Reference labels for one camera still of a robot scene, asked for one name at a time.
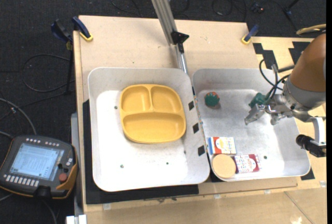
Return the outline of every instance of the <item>red button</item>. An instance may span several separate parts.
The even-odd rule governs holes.
[[[61,173],[61,174],[59,175],[59,181],[60,181],[60,183],[63,184],[65,181],[67,181],[67,179],[68,179],[67,174],[65,174],[65,173]]]

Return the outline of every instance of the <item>round wooden disc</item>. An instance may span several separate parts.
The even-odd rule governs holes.
[[[236,172],[234,160],[227,155],[216,155],[212,160],[212,168],[215,174],[221,178],[230,178]]]

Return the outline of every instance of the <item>yellow divided tray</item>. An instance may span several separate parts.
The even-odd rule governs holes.
[[[162,85],[132,85],[120,96],[123,132],[137,143],[175,141],[186,131],[186,117],[179,95]]]

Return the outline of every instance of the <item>lcd screen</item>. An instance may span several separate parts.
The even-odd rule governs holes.
[[[33,146],[23,143],[10,168],[11,173],[53,181],[63,149]]]

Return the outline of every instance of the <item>wooden table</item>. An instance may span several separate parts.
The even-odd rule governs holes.
[[[86,204],[83,112],[88,96],[87,77],[96,67],[177,68],[158,19],[80,16],[94,39],[86,42],[74,31],[74,57],[79,134],[82,210],[88,223],[327,223],[326,158],[310,155],[315,179],[301,177],[199,184],[189,197]],[[200,68],[258,68],[263,50],[273,50],[279,68],[292,64],[294,41],[311,38],[254,37],[244,45],[245,23],[176,20],[184,43],[188,75]],[[319,107],[312,115],[325,115]],[[314,136],[312,124],[296,120],[300,133]]]

